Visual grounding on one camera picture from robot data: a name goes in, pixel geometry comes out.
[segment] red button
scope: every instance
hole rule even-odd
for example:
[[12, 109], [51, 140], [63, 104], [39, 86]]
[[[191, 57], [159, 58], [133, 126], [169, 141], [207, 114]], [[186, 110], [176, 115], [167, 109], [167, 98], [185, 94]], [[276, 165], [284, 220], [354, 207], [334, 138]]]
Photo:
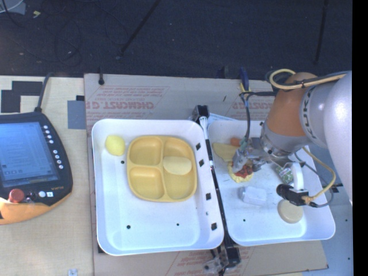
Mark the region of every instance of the red button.
[[18, 203], [18, 202], [21, 202], [23, 199], [24, 199], [23, 190], [15, 188], [9, 192], [10, 202]]

